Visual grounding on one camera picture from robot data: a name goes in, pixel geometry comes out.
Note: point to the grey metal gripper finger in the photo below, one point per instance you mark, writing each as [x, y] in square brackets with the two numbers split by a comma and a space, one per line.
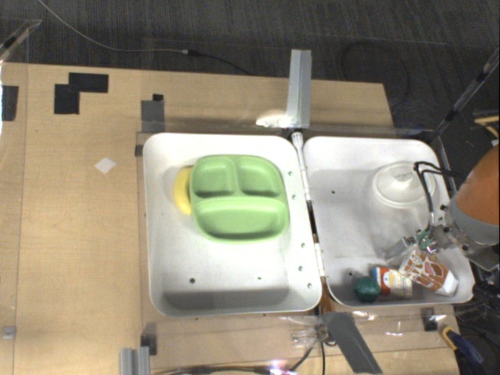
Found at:
[408, 242]
[433, 249]

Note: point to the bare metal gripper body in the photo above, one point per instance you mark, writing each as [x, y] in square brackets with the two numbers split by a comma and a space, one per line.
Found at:
[449, 238]

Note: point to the brown and white carton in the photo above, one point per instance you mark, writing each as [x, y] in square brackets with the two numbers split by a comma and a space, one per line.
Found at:
[429, 273]

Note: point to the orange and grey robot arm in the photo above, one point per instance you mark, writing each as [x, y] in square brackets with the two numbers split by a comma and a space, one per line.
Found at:
[480, 186]

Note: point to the white and orange bottle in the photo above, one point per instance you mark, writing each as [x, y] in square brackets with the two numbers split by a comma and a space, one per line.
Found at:
[392, 282]

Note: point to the clear plastic bowl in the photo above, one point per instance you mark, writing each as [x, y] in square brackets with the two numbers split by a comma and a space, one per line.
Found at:
[398, 188]

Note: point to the white plastic tray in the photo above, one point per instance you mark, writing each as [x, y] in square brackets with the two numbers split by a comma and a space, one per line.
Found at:
[343, 225]
[234, 272]

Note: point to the green divided plate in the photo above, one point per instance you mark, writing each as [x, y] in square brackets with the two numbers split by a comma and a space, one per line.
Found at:
[238, 197]

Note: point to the yellow banana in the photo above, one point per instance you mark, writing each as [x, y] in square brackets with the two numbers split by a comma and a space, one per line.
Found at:
[182, 193]

